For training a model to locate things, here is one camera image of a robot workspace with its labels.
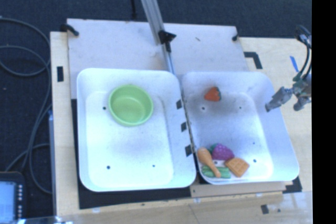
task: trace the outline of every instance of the toy food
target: toy food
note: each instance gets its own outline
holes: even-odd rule
[[[212,159],[218,159],[227,161],[235,157],[235,154],[232,150],[222,144],[215,144],[215,147],[212,149]]]
[[[205,147],[200,147],[197,150],[197,157],[201,163],[209,166],[209,168],[212,170],[216,177],[220,178],[222,176],[215,164],[213,163],[210,152]]]
[[[219,172],[221,173],[221,178],[231,178],[231,174],[229,168],[227,167],[217,167]],[[212,172],[209,166],[204,165],[202,167],[202,174],[207,177],[215,177],[215,174]]]
[[[212,87],[204,95],[204,99],[208,101],[218,102],[222,98],[218,87]]]
[[[241,177],[249,168],[249,164],[241,158],[232,158],[225,162],[225,165],[231,170],[237,177]]]

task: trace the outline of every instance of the dark carpet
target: dark carpet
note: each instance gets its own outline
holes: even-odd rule
[[[312,27],[312,0],[158,0],[165,23],[233,25],[242,37],[292,38],[295,26]],[[135,0],[136,20],[145,21],[140,0]],[[131,19],[131,0],[0,0],[0,18],[24,21],[49,37],[59,31],[67,18]],[[49,142],[48,74],[34,73],[48,63],[48,44],[37,31],[18,23],[0,20],[0,47],[23,46],[22,49],[0,49],[0,171],[28,149],[32,133],[34,145]],[[21,171],[27,184],[26,217],[50,216],[52,211],[50,151],[48,146],[32,151],[31,165],[24,158],[10,170]],[[40,188],[34,183],[33,174]]]

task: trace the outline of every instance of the green bowl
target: green bowl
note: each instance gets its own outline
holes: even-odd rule
[[[153,101],[142,88],[131,84],[122,85],[110,93],[109,109],[119,124],[137,126],[153,114]]]

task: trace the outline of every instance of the waffle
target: waffle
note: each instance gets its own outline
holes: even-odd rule
[[[246,161],[237,157],[229,159],[225,162],[225,165],[237,177],[241,177],[249,168],[249,164]]]

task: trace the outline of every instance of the screen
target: screen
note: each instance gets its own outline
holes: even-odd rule
[[[0,181],[0,223],[15,219],[15,187],[14,182]]]

